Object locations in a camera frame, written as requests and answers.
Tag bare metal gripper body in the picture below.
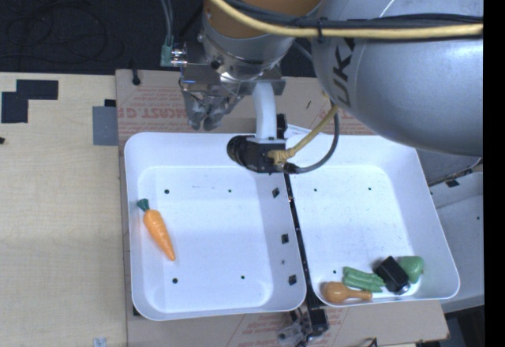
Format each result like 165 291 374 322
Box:
179 41 286 110

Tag brown cardboard board red print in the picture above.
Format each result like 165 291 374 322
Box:
114 69 451 347

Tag white plastic tray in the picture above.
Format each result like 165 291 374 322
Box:
123 131 308 322
283 132 462 308

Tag orange carrot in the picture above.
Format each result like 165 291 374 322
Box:
136 198 177 263

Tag orange toy drumstick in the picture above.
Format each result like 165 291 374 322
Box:
323 281 373 305

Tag green beans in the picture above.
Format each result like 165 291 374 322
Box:
341 266 387 293

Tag black box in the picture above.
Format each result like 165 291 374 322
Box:
373 256 411 296

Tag green toy pepper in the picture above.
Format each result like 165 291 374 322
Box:
397 255 426 285

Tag black cylinder on white bracket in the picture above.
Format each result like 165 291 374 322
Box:
226 81 289 175

